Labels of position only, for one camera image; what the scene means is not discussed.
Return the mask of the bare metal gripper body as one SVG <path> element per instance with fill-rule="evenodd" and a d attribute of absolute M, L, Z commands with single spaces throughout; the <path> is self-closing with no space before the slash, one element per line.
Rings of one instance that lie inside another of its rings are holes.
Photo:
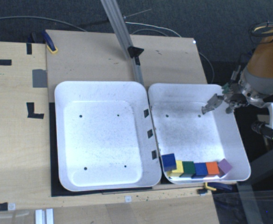
<path fill-rule="evenodd" d="M 267 108 L 268 102 L 264 98 L 265 94 L 257 92 L 255 89 L 247 87 L 222 87 L 223 100 L 230 108 L 240 108 L 253 105 L 258 108 Z"/>

